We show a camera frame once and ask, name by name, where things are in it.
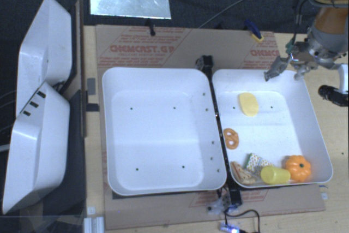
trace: wooden table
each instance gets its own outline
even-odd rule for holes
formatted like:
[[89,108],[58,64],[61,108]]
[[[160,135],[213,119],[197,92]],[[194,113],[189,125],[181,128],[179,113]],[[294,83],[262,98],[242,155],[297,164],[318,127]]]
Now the wooden table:
[[[290,34],[275,34],[280,53],[285,53],[285,44],[291,39]],[[95,28],[84,27],[85,77],[97,79],[96,35]],[[338,62],[348,63],[341,58]],[[349,170],[348,170],[348,108],[338,107],[322,100],[317,90],[321,85],[338,87],[337,71],[319,67],[305,75],[310,98],[333,164],[333,178],[323,186],[326,210],[323,212],[268,216],[261,218],[261,232],[346,232],[349,228]],[[98,103],[98,93],[89,97],[90,103]],[[87,137],[85,138],[87,207],[93,206],[95,214],[104,214],[102,154],[100,143],[100,121],[98,112],[87,113]],[[230,223],[238,225],[247,232],[257,230],[256,218],[239,218]],[[137,229],[122,229],[112,232],[138,233],[211,233],[219,232],[219,222],[200,222],[169,226],[153,226]]]

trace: hole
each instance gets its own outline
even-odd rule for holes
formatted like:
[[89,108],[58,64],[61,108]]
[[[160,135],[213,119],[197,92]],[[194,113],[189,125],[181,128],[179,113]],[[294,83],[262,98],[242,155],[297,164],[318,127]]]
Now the hole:
[[40,97],[42,97],[42,98],[46,98],[46,94],[43,93],[43,92],[41,92],[41,91],[38,91],[38,92],[37,92],[37,95],[40,96]]
[[35,103],[35,102],[32,102],[32,101],[31,101],[29,104],[32,105],[32,106],[35,107],[35,108],[39,107],[39,104],[37,104],[37,103]]

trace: robotic arm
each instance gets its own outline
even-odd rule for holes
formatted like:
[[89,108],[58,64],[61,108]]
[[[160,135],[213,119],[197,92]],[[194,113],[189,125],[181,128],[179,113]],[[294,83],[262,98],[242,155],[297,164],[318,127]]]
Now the robotic arm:
[[348,51],[348,0],[309,0],[321,7],[304,42],[294,42],[296,34],[286,45],[287,58],[278,56],[271,68],[264,73],[266,81],[280,75],[291,64],[297,73],[294,78],[302,79],[305,73],[318,66],[338,70],[340,87],[322,86],[320,96],[339,106],[348,106],[348,65],[335,60]]

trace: yellow cup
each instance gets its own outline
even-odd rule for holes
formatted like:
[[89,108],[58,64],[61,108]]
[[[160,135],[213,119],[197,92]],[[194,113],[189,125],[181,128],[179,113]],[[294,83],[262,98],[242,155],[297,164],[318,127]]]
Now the yellow cup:
[[267,184],[285,184],[291,178],[291,174],[283,168],[265,166],[262,168],[261,178]]

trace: toy pumpkin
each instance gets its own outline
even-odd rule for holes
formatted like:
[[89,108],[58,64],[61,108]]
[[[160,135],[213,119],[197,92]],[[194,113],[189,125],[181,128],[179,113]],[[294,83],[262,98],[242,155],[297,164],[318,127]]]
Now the toy pumpkin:
[[303,156],[290,156],[286,170],[290,172],[291,179],[297,182],[304,182],[311,175],[311,165]]

